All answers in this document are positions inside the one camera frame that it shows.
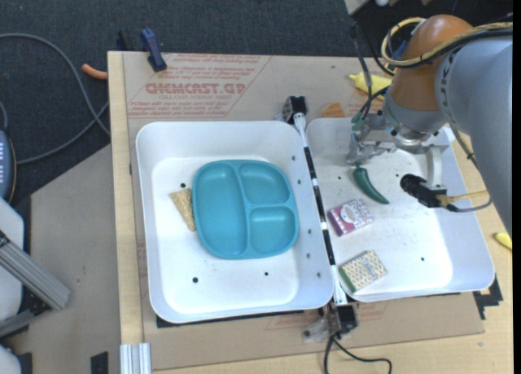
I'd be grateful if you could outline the beige cracker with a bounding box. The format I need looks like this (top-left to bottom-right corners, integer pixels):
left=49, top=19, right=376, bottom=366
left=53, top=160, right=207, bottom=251
left=169, top=187, right=198, bottom=233

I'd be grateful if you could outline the orange pizza slice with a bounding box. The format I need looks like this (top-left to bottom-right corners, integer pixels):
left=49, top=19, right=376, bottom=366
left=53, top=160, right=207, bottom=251
left=319, top=101, right=347, bottom=119

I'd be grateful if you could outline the green chili pepper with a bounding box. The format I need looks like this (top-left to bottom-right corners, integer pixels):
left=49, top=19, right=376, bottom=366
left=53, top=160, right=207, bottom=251
left=352, top=161, right=391, bottom=205

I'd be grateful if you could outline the small yellow toy food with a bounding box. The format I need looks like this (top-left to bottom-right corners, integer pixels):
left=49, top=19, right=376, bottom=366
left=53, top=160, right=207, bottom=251
left=493, top=231, right=514, bottom=252

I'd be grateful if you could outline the blue divided plate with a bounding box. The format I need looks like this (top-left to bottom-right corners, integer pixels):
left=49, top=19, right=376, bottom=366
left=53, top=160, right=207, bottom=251
left=191, top=159, right=300, bottom=261

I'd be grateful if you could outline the yellow banana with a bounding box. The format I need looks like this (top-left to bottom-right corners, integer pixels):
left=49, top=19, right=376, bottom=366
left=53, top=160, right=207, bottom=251
left=348, top=71, right=394, bottom=101

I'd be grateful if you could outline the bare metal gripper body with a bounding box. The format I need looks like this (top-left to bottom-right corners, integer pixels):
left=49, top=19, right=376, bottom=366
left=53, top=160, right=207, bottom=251
left=358, top=113, right=436, bottom=156

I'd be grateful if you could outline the thin black and white rod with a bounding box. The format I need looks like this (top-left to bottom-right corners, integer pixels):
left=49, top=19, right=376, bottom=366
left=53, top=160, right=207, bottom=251
left=293, top=112, right=348, bottom=305

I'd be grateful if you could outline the pink carton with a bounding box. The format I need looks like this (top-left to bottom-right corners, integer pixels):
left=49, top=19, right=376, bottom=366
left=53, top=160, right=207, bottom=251
left=326, top=198, right=376, bottom=238

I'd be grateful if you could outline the brown cardboard board red print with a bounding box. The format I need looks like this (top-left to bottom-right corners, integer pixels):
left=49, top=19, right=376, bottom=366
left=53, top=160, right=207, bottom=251
left=121, top=51, right=486, bottom=372

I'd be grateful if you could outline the white plastic tray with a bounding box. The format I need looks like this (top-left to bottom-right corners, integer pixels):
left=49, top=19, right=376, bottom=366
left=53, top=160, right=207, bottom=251
left=135, top=120, right=335, bottom=324
left=304, top=117, right=497, bottom=304

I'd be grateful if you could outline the black block with thin wires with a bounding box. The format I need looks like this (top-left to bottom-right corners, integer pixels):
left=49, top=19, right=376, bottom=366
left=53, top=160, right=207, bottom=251
left=279, top=95, right=309, bottom=125
left=301, top=302, right=360, bottom=344

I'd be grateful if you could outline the black cylinder on white bracket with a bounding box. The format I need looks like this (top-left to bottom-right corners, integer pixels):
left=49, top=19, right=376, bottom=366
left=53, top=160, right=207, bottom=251
left=399, top=145, right=449, bottom=209

